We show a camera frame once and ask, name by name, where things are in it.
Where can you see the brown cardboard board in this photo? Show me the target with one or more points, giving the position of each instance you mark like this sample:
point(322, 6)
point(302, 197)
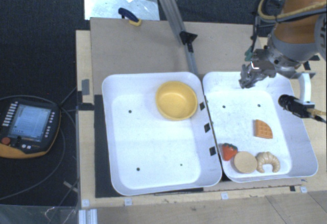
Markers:
point(143, 47)

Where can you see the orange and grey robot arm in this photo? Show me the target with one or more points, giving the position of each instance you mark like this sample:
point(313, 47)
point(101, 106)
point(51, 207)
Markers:
point(304, 1)

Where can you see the orange waffle piece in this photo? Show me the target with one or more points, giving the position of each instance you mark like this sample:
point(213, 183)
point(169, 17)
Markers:
point(262, 129)

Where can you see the tan round biscuit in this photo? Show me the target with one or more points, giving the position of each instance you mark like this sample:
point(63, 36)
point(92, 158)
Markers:
point(245, 163)

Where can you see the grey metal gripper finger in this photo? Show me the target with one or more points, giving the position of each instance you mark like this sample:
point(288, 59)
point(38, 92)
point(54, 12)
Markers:
point(253, 78)
point(244, 76)

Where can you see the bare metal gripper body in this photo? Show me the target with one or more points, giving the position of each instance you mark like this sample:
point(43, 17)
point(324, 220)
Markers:
point(265, 63)

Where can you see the red strawberry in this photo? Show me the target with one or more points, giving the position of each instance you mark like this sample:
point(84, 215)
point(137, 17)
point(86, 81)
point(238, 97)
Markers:
point(228, 152)

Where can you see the yellow bowl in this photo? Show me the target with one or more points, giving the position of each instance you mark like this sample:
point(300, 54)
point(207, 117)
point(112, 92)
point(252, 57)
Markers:
point(176, 100)

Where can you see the white plastic tray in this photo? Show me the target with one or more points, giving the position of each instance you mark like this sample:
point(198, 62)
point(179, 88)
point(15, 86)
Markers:
point(237, 121)
point(153, 146)

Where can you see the beige croissant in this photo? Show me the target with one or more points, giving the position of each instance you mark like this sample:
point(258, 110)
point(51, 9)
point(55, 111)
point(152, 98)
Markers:
point(267, 158)

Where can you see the black cylinder on white bracket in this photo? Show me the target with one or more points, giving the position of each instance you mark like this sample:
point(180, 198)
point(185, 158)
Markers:
point(293, 105)

